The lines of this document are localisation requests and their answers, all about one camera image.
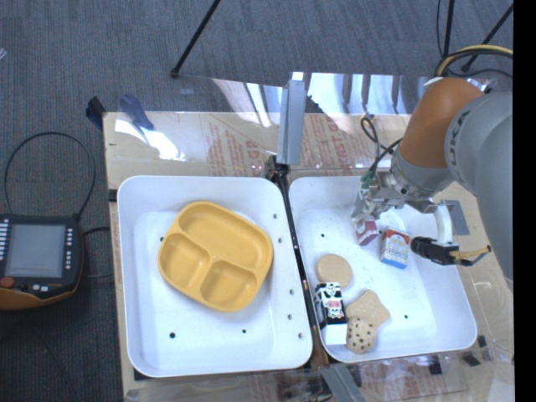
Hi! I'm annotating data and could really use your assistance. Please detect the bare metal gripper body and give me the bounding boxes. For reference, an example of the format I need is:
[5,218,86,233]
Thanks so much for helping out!
[359,171,407,209]

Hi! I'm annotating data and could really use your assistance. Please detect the red and white carton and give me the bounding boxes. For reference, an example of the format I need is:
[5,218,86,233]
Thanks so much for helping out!
[354,218,380,247]

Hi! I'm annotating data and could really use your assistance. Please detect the tan bread slice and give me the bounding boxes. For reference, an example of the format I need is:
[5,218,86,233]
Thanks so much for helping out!
[344,289,392,330]

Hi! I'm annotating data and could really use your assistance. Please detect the brown cardboard board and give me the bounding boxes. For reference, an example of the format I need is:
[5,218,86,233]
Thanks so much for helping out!
[102,111,514,402]

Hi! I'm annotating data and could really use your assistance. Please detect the yellow divided plate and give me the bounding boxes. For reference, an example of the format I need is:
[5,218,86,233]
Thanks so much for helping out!
[157,200,275,313]

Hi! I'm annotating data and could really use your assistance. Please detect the black block with wires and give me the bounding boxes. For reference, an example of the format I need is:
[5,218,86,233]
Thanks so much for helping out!
[265,157,291,180]

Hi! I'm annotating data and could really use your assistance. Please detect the black and white cow carton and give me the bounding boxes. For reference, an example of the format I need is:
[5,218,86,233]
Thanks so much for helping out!
[314,281,349,346]

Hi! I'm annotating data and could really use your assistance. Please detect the black cylinder on white bracket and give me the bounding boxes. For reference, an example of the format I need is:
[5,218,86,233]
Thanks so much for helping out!
[410,201,461,266]

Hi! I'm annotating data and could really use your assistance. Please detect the tan round biscuit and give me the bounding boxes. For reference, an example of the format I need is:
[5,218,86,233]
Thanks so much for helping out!
[315,253,353,289]

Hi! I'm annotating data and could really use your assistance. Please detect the white orange and blue carton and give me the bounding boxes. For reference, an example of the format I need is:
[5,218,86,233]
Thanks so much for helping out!
[379,226,411,271]

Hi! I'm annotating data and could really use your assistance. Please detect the chocolate chip cookie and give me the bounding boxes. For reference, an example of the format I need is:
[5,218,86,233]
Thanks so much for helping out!
[345,316,379,355]

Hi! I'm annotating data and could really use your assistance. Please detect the white plastic tray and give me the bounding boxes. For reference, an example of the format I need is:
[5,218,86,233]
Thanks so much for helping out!
[116,175,314,379]
[287,175,479,364]

